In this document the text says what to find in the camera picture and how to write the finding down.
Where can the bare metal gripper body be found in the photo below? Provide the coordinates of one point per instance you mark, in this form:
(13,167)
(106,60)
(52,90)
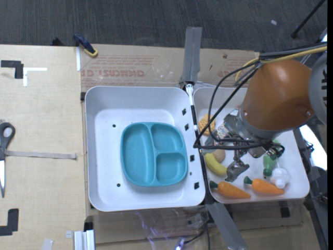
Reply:
(232,125)

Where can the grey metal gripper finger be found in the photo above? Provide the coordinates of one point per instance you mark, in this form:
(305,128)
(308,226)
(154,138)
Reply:
(235,169)
(240,154)

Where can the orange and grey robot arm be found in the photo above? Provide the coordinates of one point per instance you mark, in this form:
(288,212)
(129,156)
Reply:
(278,95)

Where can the tan bread roll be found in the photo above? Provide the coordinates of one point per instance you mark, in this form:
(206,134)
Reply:
(219,155)

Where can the yellow banana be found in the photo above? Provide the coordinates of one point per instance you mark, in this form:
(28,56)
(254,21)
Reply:
(214,165)

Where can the orange carrot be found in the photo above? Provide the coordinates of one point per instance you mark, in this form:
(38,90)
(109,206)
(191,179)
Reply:
(231,190)
(264,187)

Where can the yellow waffle biscuit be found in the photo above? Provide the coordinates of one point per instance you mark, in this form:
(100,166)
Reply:
(204,124)

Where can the green bottle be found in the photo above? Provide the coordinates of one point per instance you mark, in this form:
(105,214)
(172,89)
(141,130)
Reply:
(268,164)

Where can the thin black and white rod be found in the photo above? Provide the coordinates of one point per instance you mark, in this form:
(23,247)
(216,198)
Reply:
(193,113)

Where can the white plastic tray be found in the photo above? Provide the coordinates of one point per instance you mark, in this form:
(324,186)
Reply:
(294,181)
(109,144)

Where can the blue divided plate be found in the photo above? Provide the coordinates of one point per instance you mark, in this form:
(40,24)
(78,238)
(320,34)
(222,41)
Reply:
(140,152)

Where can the brown cardboard board, red print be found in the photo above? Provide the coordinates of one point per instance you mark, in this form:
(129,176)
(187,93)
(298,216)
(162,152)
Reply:
(156,66)

